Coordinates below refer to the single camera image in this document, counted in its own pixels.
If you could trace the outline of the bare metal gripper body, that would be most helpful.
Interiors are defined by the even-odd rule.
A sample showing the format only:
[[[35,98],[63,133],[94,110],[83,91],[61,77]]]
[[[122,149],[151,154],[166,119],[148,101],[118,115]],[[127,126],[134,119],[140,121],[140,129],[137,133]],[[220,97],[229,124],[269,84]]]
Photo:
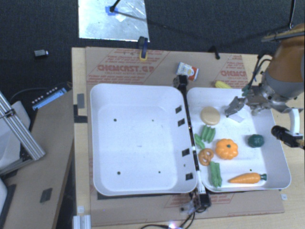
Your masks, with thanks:
[[[286,102],[290,99],[276,93],[269,86],[252,86],[245,98],[246,105],[250,108],[252,104],[260,104],[262,110],[275,109],[278,112],[290,112],[292,110],[291,107],[286,105]]]

